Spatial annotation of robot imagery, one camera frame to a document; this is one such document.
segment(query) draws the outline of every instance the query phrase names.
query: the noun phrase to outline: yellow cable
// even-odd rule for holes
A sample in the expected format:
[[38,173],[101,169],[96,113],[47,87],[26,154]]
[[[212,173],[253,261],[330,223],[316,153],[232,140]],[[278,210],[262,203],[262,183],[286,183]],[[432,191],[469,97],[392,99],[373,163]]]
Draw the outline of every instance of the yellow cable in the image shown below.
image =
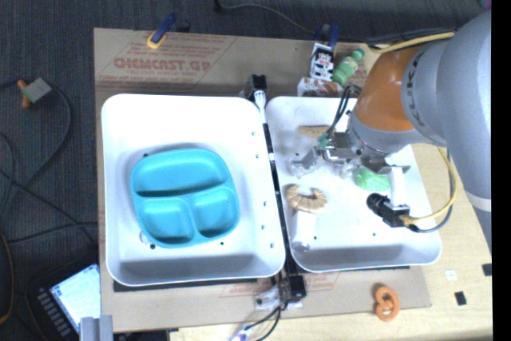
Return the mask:
[[458,194],[458,183],[456,181],[456,175],[454,174],[454,168],[453,168],[452,164],[450,163],[447,155],[439,147],[437,147],[437,148],[438,148],[438,151],[440,152],[440,155],[442,155],[442,159],[446,163],[447,170],[449,171],[450,179],[453,181],[453,191],[451,193],[451,196],[450,196],[449,200],[447,201],[447,203],[444,204],[444,206],[441,209],[437,210],[436,212],[432,213],[431,215],[421,216],[421,217],[400,216],[400,218],[403,221],[403,223],[405,224],[405,226],[410,226],[411,224],[417,224],[418,222],[422,222],[422,221],[428,220],[428,219],[434,219],[440,215],[443,215],[444,213],[447,213],[449,208],[453,205],[454,200],[456,199],[456,195]]
[[446,33],[440,33],[440,34],[431,34],[430,36],[423,36],[421,38],[413,38],[413,39],[407,40],[405,42],[395,43],[392,46],[388,46],[383,49],[379,49],[377,47],[370,46],[369,50],[372,51],[373,53],[382,54],[382,53],[388,53],[389,51],[404,49],[405,47],[416,46],[417,44],[451,38],[453,36],[454,36],[453,31],[446,32]]

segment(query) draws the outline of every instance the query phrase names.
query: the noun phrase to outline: table surface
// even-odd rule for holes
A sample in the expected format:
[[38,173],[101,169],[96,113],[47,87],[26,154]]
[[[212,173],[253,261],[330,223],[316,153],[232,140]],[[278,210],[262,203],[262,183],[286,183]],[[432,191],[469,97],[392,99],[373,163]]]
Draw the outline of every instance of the table surface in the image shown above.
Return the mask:
[[[113,281],[105,266],[105,202],[104,202],[104,181],[102,169],[101,150],[101,106],[104,100],[125,91],[137,91],[134,82],[123,83],[117,81],[115,86],[101,82],[101,75],[105,74],[105,67],[119,55],[119,50],[126,50],[126,47],[133,43],[133,36],[138,32],[130,30],[95,30],[95,59],[96,59],[96,104],[97,104],[97,158],[98,158],[98,198],[99,198],[99,221],[100,221],[100,265],[101,265],[101,302],[103,314],[113,317],[114,331],[143,331],[149,329],[168,328],[166,323],[171,323],[172,316],[179,316],[180,306],[185,308],[187,298],[190,303],[200,295],[192,291],[182,289],[176,293],[176,299],[168,299],[164,296],[168,293],[159,293],[158,290],[143,292],[131,291],[121,297],[113,291]],[[208,42],[214,36],[208,36]],[[190,41],[190,35],[183,37],[184,41]],[[179,38],[174,35],[173,42],[179,43]],[[204,38],[193,38],[202,42]],[[268,73],[275,76],[275,67],[282,66],[283,76],[286,80],[276,82],[275,88],[285,91],[288,95],[293,94],[299,77],[295,73],[286,76],[288,64],[307,59],[311,51],[311,42],[297,42],[287,40],[268,40],[258,38],[233,38],[225,40],[225,36],[219,37],[219,41],[227,44],[223,49],[217,47],[221,54],[216,60],[212,60],[212,67],[216,69],[219,65],[222,70],[238,69],[240,67],[240,55],[242,50],[244,60],[251,64],[244,67],[244,75],[232,82],[232,87],[239,89],[246,79],[246,73],[253,70],[253,65],[259,64],[258,73]],[[341,47],[358,47],[364,45],[340,45]],[[377,58],[366,49],[366,69],[369,70]],[[215,71],[212,70],[208,76],[197,80],[208,82],[215,81]],[[192,93],[179,89],[181,93]],[[438,208],[446,202],[449,196],[449,182],[445,165],[438,155],[437,149],[431,145],[414,145],[414,155],[418,162],[419,172],[430,199],[432,208]],[[342,340],[374,340],[374,339],[420,339],[420,340],[453,340],[453,339],[491,339],[493,337],[493,293],[492,277],[486,276],[483,271],[484,264],[491,264],[492,257],[485,242],[484,235],[473,212],[465,193],[461,189],[454,204],[453,214],[449,223],[440,230],[442,239],[442,254],[438,261],[431,265],[420,267],[421,276],[425,280],[429,292],[430,304],[425,307],[413,307],[402,309],[398,316],[391,322],[385,323],[379,320],[374,312],[371,312],[372,305],[360,310],[364,312],[352,312],[350,314],[334,314],[321,316],[296,316],[292,311],[285,311],[275,330],[269,339],[274,340],[316,340],[316,339],[342,339]],[[374,281],[386,282],[386,273],[374,276],[375,273],[368,273]],[[204,294],[214,292],[215,286],[206,286]],[[412,298],[414,283],[403,284],[404,291],[410,294],[402,294],[403,299]],[[465,303],[459,304],[457,294],[462,293]],[[249,308],[247,297],[239,297],[236,301],[242,311]],[[216,321],[202,320],[199,322],[211,325],[196,325],[193,319],[184,320],[187,325],[180,326],[179,331],[171,332],[169,338],[172,340],[229,340],[239,328],[240,323],[229,323],[229,311],[218,311],[224,319]],[[137,321],[137,317],[145,318],[143,323]],[[255,336],[262,335],[271,323],[261,326],[260,332]]]

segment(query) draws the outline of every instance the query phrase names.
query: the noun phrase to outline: blue plate compartment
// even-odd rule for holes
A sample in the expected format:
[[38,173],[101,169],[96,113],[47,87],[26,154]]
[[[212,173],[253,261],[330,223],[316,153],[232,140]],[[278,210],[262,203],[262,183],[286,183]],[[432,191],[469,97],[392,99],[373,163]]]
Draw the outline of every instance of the blue plate compartment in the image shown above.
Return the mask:
[[142,232],[163,248],[192,246],[231,232],[240,202],[231,173],[207,149],[176,149],[139,160],[131,195]]

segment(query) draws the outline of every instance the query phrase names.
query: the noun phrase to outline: plastic bottle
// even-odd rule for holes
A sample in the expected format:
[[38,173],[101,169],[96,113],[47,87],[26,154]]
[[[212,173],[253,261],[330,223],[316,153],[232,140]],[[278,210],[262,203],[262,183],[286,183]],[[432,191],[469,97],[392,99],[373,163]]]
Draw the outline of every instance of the plastic bottle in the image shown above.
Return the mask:
[[344,85],[348,78],[350,78],[358,67],[358,62],[364,57],[364,50],[356,49],[351,56],[346,56],[335,67],[332,74],[332,81],[339,85]]

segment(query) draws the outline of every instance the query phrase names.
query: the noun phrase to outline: blue plate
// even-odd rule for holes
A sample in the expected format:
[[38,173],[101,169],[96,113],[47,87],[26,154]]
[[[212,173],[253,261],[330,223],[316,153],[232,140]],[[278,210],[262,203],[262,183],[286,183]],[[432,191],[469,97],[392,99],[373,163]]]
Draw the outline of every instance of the blue plate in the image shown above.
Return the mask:
[[206,243],[231,232],[240,202],[224,160],[207,149],[176,149],[143,157],[131,172],[137,219],[163,248]]

